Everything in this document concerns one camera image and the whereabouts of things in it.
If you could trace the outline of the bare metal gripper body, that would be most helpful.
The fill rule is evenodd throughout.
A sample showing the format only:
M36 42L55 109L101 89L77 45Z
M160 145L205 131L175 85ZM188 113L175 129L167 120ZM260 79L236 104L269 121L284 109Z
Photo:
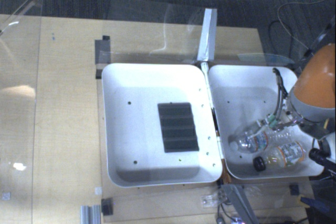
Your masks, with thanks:
M281 131L286 127L299 125L304 118L295 111L281 110L270 114L264 119L264 123L274 131Z

